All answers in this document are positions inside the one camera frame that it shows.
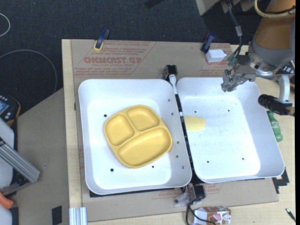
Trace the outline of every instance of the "brown box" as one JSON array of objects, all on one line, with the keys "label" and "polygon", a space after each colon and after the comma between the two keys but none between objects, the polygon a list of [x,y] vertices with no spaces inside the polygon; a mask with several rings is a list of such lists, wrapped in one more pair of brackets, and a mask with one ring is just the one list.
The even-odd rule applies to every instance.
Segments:
[{"label": "brown box", "polygon": [[197,217],[203,220],[201,221],[195,217],[195,225],[211,225],[213,223],[216,225],[222,225],[230,224],[231,221],[231,210],[223,206],[201,207],[195,210],[195,214],[197,215]]}]

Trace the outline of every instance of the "yellow cable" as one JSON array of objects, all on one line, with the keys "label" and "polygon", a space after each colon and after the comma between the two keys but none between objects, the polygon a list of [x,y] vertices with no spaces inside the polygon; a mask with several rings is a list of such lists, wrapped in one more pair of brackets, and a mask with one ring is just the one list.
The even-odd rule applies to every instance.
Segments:
[{"label": "yellow cable", "polygon": [[287,15],[290,15],[290,14],[293,14],[295,11],[296,11],[296,8],[290,10],[290,11],[287,11],[285,13],[280,13],[280,14],[267,14],[267,13],[264,13],[262,12],[259,8],[258,8],[258,5],[257,5],[257,0],[254,1],[254,8],[255,8],[255,11],[262,17],[267,17],[267,18],[278,18],[278,17],[284,17],[284,16],[287,16]]}]

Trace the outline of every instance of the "yellow plate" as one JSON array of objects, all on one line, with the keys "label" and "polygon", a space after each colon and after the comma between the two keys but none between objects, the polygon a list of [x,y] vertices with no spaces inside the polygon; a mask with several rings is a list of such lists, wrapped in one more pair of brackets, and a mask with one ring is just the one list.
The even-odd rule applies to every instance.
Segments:
[{"label": "yellow plate", "polygon": [[132,168],[155,161],[172,146],[167,126],[144,105],[128,107],[108,118],[104,134],[119,161]]}]

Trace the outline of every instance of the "blue clamp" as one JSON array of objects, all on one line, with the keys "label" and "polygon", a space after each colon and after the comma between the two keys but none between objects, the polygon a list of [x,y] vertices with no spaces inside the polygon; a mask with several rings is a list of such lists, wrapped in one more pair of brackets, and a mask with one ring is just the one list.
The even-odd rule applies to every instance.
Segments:
[{"label": "blue clamp", "polygon": [[95,50],[96,52],[100,52],[100,51],[101,51],[101,49],[102,49],[102,47],[103,47],[103,40],[105,40],[105,39],[108,38],[109,33],[110,33],[110,30],[109,30],[109,29],[107,29],[107,28],[105,28],[105,27],[103,27],[103,28],[101,29],[100,36],[99,36],[99,38],[98,38],[98,41],[96,41],[95,44],[94,44],[94,50]]},{"label": "blue clamp", "polygon": [[206,35],[205,41],[201,48],[202,52],[204,52],[204,53],[208,52],[208,50],[210,49],[210,44],[211,44],[212,40],[214,40],[215,36],[216,36],[215,32],[209,32]]}]

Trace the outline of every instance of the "wooden edge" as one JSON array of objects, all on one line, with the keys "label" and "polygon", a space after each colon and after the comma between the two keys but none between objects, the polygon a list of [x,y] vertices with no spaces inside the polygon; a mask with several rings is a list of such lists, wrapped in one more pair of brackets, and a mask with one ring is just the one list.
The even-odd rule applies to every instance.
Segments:
[{"label": "wooden edge", "polygon": [[62,62],[66,113],[67,170],[70,208],[82,207],[71,40],[63,39]]}]

